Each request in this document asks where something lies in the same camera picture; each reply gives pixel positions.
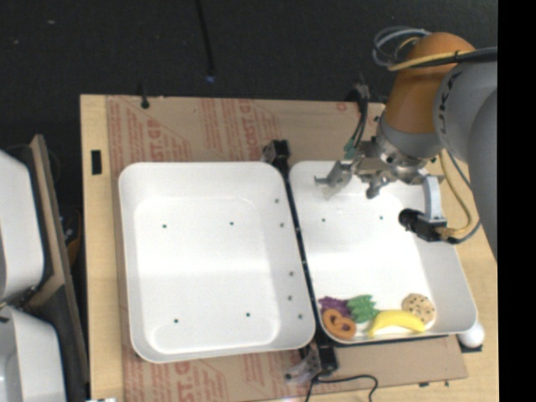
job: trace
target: cardboard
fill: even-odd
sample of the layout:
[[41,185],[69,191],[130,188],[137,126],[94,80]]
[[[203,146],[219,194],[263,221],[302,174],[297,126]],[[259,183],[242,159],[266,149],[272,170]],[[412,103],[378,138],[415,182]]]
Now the cardboard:
[[[152,98],[149,103],[143,109],[139,97],[106,99],[123,393],[98,396],[128,402],[241,402],[306,394],[306,386],[289,384],[284,378],[285,371],[300,361],[296,350],[165,364],[148,363],[135,355],[122,278],[117,178],[133,162],[258,160],[262,148],[273,139],[289,142],[291,165],[301,160],[340,159],[358,122],[357,107],[346,102],[206,98]],[[374,134],[374,118],[382,110],[381,105],[370,106],[363,138]],[[467,376],[456,337],[339,348],[337,356],[340,369],[332,378],[372,374],[381,387]],[[313,393],[371,386],[367,380],[322,384]]]

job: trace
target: empty white tray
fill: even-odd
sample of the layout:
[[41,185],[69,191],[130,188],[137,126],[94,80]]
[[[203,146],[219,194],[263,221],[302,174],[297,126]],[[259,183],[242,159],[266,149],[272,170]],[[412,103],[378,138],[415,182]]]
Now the empty white tray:
[[315,330],[281,175],[146,162],[120,176],[132,345],[152,362],[299,348]]
[[[372,295],[375,307],[387,310],[400,309],[407,295],[420,293],[432,300],[437,316],[418,337],[471,329],[477,309],[456,249],[423,241],[398,221],[403,209],[424,211],[422,186],[391,183],[379,196],[367,199],[368,185],[353,177],[344,190],[326,200],[314,177],[326,177],[333,164],[299,162],[290,174],[316,299]],[[358,325],[351,340],[333,339],[354,344],[415,337],[401,327],[390,327],[369,338],[368,325]]]
[[26,166],[0,151],[0,303],[43,278],[44,255]]
[[4,307],[0,317],[0,400],[65,402],[64,375],[54,328]]

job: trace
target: cookie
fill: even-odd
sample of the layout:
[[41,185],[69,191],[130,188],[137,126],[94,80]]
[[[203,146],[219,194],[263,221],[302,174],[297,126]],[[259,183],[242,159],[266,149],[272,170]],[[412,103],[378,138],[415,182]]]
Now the cookie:
[[402,309],[417,316],[424,324],[436,318],[436,309],[432,301],[419,293],[410,293],[402,301]]

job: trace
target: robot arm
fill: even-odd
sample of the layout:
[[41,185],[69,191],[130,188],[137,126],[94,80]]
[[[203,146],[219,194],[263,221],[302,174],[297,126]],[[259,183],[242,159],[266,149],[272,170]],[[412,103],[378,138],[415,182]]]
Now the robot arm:
[[350,161],[337,162],[317,183],[325,185],[328,198],[354,174],[369,184],[368,198],[396,180],[423,183],[431,198],[426,213],[401,214],[401,223],[424,230],[422,238],[444,239],[445,220],[430,211],[436,208],[438,183],[431,182],[424,166],[446,149],[468,164],[477,210],[497,259],[497,50],[475,50],[448,33],[422,35],[412,41],[404,62],[389,67],[399,72],[376,136],[354,142]]

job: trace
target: banana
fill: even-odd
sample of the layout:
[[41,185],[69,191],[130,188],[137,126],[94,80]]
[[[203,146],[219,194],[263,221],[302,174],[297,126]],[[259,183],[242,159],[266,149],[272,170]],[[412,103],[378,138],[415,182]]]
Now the banana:
[[389,326],[405,327],[415,332],[425,331],[425,324],[410,312],[404,310],[383,310],[374,318],[372,327],[368,330],[368,335],[373,337],[379,329]]

